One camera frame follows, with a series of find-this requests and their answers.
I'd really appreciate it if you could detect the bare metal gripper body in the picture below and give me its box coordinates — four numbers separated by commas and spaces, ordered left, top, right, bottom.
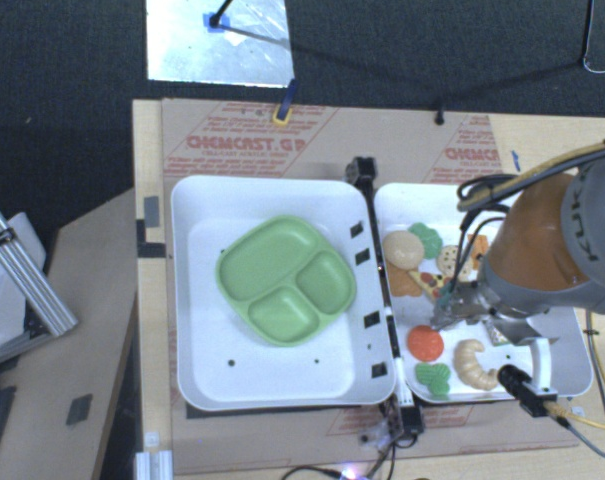
444, 283, 494, 327

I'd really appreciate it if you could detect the red toy tomato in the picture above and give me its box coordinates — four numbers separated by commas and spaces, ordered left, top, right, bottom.
407, 324, 445, 361

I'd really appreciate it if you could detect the black block with thin wires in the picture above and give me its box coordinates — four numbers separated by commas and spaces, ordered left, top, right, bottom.
345, 156, 379, 186
381, 401, 427, 438

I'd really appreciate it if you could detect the orange toy waffle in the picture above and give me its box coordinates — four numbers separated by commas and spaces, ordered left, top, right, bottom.
385, 261, 426, 298

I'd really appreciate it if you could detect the white plastic tray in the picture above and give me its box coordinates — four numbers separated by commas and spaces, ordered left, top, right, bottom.
170, 174, 398, 412
373, 182, 595, 404

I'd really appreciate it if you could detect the toy pizza slice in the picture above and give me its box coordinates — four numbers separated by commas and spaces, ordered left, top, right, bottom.
406, 269, 452, 300

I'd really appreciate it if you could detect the black cylinder on white bracket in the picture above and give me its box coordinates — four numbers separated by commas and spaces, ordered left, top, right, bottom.
496, 316, 559, 418

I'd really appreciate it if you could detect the thin black and white rod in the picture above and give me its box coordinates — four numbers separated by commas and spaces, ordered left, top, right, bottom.
360, 181, 409, 405

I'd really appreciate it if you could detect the brown cardboard board red print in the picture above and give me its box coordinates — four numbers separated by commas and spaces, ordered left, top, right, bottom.
160, 98, 605, 475

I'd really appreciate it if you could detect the chocolate chip biscuit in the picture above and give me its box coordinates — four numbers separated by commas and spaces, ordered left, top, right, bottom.
437, 245, 474, 283

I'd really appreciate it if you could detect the green toy lettuce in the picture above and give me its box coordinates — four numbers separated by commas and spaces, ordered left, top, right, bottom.
407, 222, 444, 260

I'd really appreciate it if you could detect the green toy broccoli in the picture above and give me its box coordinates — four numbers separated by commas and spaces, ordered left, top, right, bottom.
414, 362, 452, 400

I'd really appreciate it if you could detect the tan bread bun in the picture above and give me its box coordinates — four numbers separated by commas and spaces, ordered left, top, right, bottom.
382, 230, 427, 270

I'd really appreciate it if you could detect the orange toy cheese piece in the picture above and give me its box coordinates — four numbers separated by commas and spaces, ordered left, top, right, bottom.
465, 234, 489, 270

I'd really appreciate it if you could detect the green divided plate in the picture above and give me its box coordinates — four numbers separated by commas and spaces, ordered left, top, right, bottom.
215, 214, 358, 349

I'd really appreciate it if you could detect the beige toy croissant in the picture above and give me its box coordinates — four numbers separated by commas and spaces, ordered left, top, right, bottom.
453, 338, 500, 392

